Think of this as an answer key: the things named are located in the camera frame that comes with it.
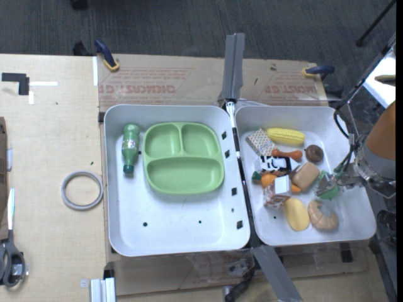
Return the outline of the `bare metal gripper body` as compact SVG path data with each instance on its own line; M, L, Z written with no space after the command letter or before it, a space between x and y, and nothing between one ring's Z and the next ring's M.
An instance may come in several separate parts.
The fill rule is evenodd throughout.
M371 170L362 170L358 167L349 167L336 181L339 186L349 188L368 186L377 194L390 199L396 195L395 180L387 179Z

